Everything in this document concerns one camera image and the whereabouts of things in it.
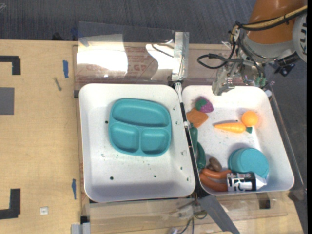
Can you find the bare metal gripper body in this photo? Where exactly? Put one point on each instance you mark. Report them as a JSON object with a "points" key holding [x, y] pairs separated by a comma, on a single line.
{"points": [[251, 72]]}

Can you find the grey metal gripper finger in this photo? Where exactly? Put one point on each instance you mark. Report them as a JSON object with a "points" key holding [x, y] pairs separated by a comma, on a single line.
{"points": [[219, 86], [231, 80]]}

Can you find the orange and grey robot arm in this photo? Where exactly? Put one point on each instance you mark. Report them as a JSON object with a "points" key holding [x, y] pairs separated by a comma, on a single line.
{"points": [[273, 13]]}

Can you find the purple grapes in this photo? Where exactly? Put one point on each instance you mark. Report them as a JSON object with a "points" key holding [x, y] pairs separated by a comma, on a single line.
{"points": [[206, 105]]}

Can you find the orange biscuit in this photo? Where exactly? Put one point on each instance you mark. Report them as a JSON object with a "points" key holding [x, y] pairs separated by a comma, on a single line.
{"points": [[197, 117]]}

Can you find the orange ball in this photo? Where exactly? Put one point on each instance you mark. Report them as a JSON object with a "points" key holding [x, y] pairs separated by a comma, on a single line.
{"points": [[249, 118]]}

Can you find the orange carrot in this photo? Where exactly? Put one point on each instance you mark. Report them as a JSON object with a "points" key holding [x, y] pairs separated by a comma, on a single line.
{"points": [[231, 127]]}

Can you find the white plastic tray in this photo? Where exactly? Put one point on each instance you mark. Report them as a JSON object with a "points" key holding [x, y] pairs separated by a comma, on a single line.
{"points": [[226, 145], [136, 177]]}

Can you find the green toy vegetable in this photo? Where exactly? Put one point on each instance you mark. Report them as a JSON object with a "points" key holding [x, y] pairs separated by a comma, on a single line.
{"points": [[200, 155]]}

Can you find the brown mushroom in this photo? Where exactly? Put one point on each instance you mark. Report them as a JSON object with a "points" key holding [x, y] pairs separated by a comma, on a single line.
{"points": [[215, 164]]}

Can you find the teal bowl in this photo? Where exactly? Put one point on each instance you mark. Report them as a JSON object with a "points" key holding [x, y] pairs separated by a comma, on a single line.
{"points": [[249, 162]]}

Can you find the orange sausage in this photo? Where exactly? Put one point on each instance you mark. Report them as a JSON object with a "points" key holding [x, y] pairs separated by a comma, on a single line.
{"points": [[213, 184], [215, 174]]}

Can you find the teal divided plate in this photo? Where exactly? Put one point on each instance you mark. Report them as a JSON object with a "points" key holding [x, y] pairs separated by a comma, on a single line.
{"points": [[139, 128]]}

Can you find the black and white carton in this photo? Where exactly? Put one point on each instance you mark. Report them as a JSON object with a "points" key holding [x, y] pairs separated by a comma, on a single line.
{"points": [[243, 182]]}

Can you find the black cylinder on white bracket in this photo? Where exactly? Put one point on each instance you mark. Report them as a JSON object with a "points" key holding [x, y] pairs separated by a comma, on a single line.
{"points": [[288, 62]]}

